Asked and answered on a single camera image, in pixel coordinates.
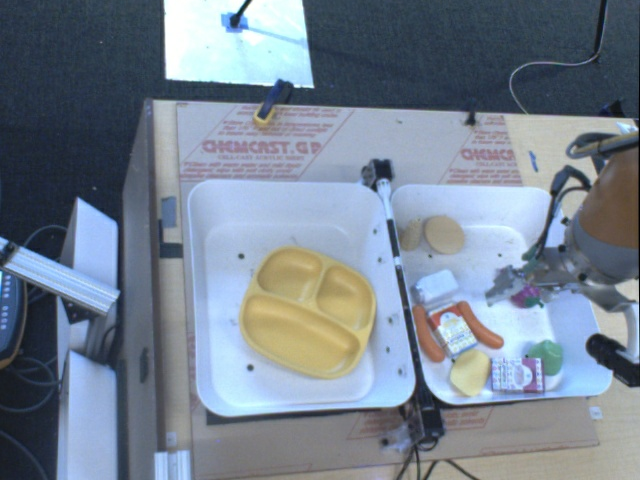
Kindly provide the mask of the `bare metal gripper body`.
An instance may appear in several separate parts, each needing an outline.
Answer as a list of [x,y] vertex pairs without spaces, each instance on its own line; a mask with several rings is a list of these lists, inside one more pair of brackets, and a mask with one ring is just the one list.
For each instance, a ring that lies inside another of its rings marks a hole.
[[603,293],[601,272],[579,249],[533,246],[523,255],[522,277],[541,291],[569,290],[596,299]]

